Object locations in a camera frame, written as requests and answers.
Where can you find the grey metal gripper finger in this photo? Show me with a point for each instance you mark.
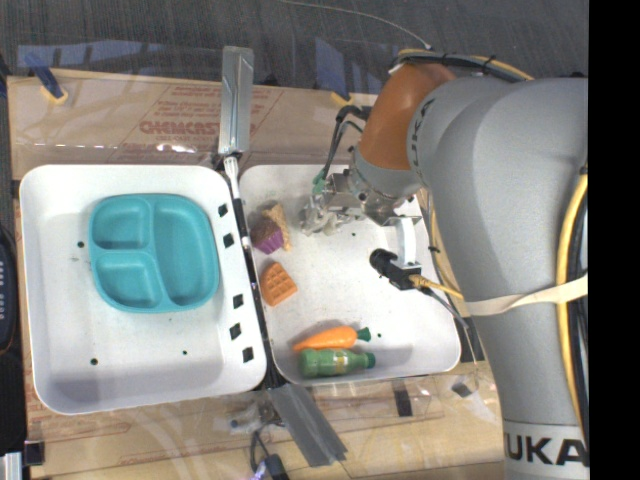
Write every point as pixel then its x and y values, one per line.
pixel 334 224
pixel 310 220

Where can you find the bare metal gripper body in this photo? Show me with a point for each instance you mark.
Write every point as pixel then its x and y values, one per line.
pixel 350 193

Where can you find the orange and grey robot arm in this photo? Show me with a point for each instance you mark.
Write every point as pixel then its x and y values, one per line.
pixel 500 208

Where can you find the purple cupcake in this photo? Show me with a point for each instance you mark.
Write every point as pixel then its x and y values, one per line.
pixel 266 238

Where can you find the white plastic tray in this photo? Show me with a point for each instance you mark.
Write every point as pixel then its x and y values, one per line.
pixel 345 288
pixel 65 318

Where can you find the orange waffle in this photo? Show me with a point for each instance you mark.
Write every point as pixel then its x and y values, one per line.
pixel 277 284

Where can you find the orange carrot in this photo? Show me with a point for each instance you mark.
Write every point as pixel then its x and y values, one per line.
pixel 327 338

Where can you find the green bottle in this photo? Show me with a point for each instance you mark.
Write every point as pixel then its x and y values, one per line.
pixel 330 362

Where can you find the blue divided plate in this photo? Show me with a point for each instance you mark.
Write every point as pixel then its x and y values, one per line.
pixel 155 253

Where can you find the brown cardboard board red print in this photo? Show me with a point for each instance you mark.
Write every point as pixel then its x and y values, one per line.
pixel 150 118

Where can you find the black cylinder on white bracket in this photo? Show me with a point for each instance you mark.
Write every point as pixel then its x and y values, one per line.
pixel 395 265

